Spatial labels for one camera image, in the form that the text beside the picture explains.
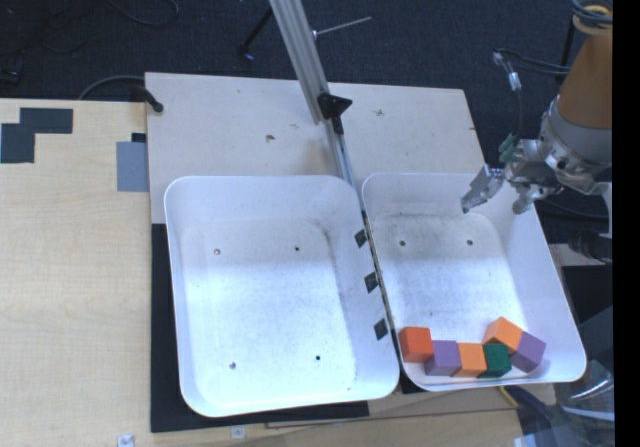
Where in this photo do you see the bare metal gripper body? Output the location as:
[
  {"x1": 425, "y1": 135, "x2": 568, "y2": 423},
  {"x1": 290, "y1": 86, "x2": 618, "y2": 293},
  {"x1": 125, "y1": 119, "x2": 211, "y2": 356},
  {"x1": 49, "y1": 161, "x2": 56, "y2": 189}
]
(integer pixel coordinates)
[{"x1": 503, "y1": 138, "x2": 613, "y2": 196}]

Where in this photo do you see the white plastic tray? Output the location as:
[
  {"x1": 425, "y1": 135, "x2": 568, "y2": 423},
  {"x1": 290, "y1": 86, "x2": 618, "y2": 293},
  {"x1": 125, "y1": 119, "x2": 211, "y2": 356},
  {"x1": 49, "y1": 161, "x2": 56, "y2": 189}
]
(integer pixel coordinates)
[
  {"x1": 163, "y1": 174, "x2": 402, "y2": 419},
  {"x1": 360, "y1": 171, "x2": 588, "y2": 393}
]

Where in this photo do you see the orange cube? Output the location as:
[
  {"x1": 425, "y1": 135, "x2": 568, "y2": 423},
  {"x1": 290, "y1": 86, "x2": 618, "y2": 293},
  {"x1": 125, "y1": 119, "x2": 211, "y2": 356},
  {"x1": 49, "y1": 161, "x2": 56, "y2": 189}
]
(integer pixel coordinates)
[
  {"x1": 451, "y1": 342, "x2": 488, "y2": 379},
  {"x1": 481, "y1": 315, "x2": 524, "y2": 356},
  {"x1": 397, "y1": 326, "x2": 435, "y2": 364}
]

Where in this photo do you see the purple cube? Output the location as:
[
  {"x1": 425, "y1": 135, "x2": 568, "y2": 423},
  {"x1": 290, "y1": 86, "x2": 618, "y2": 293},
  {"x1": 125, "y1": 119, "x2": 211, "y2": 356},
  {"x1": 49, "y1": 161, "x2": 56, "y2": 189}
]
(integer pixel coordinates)
[
  {"x1": 423, "y1": 339, "x2": 462, "y2": 378},
  {"x1": 509, "y1": 330, "x2": 548, "y2": 374}
]

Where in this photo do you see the green cube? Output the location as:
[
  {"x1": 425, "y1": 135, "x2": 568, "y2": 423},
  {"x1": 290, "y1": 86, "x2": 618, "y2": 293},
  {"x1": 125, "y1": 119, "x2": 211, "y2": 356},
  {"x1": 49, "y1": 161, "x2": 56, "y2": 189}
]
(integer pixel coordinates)
[{"x1": 476, "y1": 342, "x2": 513, "y2": 380}]

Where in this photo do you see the pale wooden board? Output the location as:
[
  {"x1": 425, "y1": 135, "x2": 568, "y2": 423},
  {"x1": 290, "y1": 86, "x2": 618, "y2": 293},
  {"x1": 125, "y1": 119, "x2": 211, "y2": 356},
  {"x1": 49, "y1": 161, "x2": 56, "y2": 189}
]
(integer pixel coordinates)
[{"x1": 144, "y1": 71, "x2": 524, "y2": 431}]

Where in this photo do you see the black cylinder on white bracket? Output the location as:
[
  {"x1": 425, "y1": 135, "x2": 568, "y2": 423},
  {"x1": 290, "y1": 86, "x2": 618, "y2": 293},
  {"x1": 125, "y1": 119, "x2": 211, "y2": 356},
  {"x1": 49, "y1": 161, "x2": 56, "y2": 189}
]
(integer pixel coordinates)
[{"x1": 566, "y1": 179, "x2": 614, "y2": 265}]

